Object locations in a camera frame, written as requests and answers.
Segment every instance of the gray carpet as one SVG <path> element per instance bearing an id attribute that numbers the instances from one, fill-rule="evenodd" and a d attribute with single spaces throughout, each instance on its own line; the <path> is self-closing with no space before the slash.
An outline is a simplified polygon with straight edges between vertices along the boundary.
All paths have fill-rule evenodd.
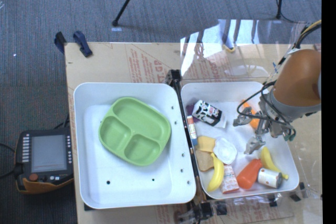
<path id="1" fill-rule="evenodd" d="M 52 129 L 68 113 L 64 56 L 54 44 L 82 31 L 88 42 L 180 42 L 218 19 L 275 19 L 277 0 L 0 0 L 0 142 L 13 148 L 27 129 Z M 281 20 L 314 23 L 322 0 L 282 0 Z M 305 40 L 321 43 L 321 31 Z M 0 147 L 0 174 L 13 153 Z M 27 196 L 14 176 L 0 179 L 0 222 L 76 223 L 74 186 Z"/>

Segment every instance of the yellow banana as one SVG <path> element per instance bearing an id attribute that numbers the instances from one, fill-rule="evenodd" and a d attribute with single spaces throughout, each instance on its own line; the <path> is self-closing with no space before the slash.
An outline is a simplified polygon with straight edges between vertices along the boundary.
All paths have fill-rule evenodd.
<path id="1" fill-rule="evenodd" d="M 262 163 L 264 168 L 281 173 L 280 169 L 277 166 L 275 166 L 275 164 L 273 163 L 271 153 L 269 152 L 269 150 L 266 146 L 264 146 L 261 150 L 260 159 L 261 159 L 261 163 Z M 284 174 L 284 173 L 282 173 L 282 177 L 284 179 L 289 178 L 289 176 Z"/>
<path id="2" fill-rule="evenodd" d="M 218 189 L 224 178 L 224 163 L 218 159 L 213 152 L 211 152 L 211 157 L 214 160 L 214 173 L 209 182 L 208 188 L 206 189 L 207 192 L 212 192 Z"/>

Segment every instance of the blue clamp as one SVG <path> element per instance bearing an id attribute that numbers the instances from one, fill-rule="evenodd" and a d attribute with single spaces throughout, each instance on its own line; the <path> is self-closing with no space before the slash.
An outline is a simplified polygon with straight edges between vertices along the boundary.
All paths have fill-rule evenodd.
<path id="1" fill-rule="evenodd" d="M 64 54 L 64 43 L 66 43 L 67 41 L 65 40 L 62 32 L 58 32 L 56 34 L 56 37 L 54 39 L 54 43 L 56 45 L 56 47 Z"/>
<path id="2" fill-rule="evenodd" d="M 88 57 L 92 54 L 92 51 L 89 48 L 88 43 L 86 42 L 85 36 L 81 31 L 76 31 L 73 34 L 73 38 L 75 39 L 75 42 L 80 45 L 80 51 L 82 54 L 84 54 L 85 57 Z"/>

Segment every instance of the divided green plate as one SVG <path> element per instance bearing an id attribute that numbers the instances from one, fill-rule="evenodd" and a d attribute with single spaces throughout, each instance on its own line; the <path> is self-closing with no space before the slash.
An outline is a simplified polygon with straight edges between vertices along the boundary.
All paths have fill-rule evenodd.
<path id="1" fill-rule="evenodd" d="M 146 103 L 133 98 L 116 100 L 99 126 L 105 148 L 134 165 L 153 163 L 171 135 L 168 119 Z"/>

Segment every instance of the red object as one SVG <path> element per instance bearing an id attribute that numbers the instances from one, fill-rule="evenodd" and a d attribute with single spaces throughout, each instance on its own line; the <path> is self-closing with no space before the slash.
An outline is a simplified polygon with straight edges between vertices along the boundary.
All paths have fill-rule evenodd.
<path id="1" fill-rule="evenodd" d="M 259 170 L 263 164 L 260 159 L 253 159 L 237 176 L 237 182 L 240 188 L 250 189 L 257 181 Z"/>

